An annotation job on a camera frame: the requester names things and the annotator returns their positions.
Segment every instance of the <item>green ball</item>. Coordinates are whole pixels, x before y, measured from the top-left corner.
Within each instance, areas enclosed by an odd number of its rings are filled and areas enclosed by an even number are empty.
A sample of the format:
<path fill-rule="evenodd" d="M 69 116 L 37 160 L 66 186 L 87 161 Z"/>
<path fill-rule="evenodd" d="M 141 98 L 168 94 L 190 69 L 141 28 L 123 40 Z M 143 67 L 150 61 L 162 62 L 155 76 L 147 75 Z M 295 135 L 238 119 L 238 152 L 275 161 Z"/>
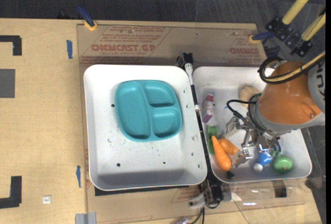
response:
<path fill-rule="evenodd" d="M 278 173 L 287 173 L 289 172 L 293 167 L 293 161 L 290 157 L 286 155 L 279 155 L 273 163 L 273 168 Z"/>

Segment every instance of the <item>teal divided tray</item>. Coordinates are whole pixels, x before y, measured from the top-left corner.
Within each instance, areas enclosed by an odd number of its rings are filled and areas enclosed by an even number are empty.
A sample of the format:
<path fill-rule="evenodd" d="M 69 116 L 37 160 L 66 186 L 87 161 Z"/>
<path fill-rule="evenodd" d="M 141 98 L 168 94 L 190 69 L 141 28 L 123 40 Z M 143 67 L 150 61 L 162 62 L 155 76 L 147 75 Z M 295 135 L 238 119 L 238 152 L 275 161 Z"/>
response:
<path fill-rule="evenodd" d="M 133 141 L 157 141 L 176 135 L 182 128 L 177 96 L 167 83 L 127 81 L 115 92 L 115 111 L 122 133 Z"/>

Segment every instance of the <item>wooden surface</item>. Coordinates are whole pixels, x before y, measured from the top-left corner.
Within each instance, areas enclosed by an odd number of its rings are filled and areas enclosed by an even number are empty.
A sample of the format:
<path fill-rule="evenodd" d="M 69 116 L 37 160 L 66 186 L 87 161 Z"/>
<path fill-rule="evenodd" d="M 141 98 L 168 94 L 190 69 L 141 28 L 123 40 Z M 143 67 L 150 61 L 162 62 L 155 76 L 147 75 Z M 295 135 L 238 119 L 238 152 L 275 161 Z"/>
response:
<path fill-rule="evenodd" d="M 15 98 L 0 98 L 0 160 L 3 163 L 0 198 L 9 197 L 10 177 L 22 176 L 22 203 L 19 207 L 0 209 L 0 223 L 74 223 L 76 213 L 88 212 L 77 51 L 77 24 L 80 23 L 0 19 L 0 35 L 20 35 L 23 51 L 22 56 L 12 56 L 12 45 L 0 43 L 0 68 L 16 70 Z M 73 59 L 68 58 L 66 40 L 73 43 Z M 76 177 L 77 166 L 81 167 L 81 188 Z M 304 204 L 210 214 L 205 223 L 272 223 L 275 219 L 280 223 L 321 223 L 311 191 L 305 186 L 296 191 Z M 52 196 L 51 204 L 42 203 L 45 195 Z M 125 214 L 130 219 L 130 211 Z"/>

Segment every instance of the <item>gray square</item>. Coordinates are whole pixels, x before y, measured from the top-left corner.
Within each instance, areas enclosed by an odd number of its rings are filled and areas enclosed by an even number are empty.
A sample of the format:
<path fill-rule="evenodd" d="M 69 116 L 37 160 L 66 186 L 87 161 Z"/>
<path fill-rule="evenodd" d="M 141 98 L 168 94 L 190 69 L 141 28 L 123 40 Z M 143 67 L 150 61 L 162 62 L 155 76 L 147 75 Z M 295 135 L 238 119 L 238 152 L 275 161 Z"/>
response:
<path fill-rule="evenodd" d="M 14 69 L 0 69 L 0 98 L 15 98 Z"/>

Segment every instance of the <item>carrot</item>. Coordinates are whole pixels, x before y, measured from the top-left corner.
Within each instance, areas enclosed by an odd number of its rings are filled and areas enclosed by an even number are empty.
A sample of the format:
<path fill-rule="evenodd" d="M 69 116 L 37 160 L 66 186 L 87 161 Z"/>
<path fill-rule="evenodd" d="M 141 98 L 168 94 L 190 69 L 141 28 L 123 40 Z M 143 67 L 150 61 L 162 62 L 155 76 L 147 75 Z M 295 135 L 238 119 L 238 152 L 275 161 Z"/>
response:
<path fill-rule="evenodd" d="M 227 154 L 234 155 L 239 149 L 229 140 L 226 138 L 221 138 L 218 140 L 219 144 L 225 150 Z"/>
<path fill-rule="evenodd" d="M 217 161 L 217 165 L 219 168 L 225 171 L 229 171 L 231 168 L 231 160 L 228 155 L 225 153 L 222 146 L 219 144 L 215 136 L 212 136 L 213 147 L 215 151 L 215 157 Z"/>

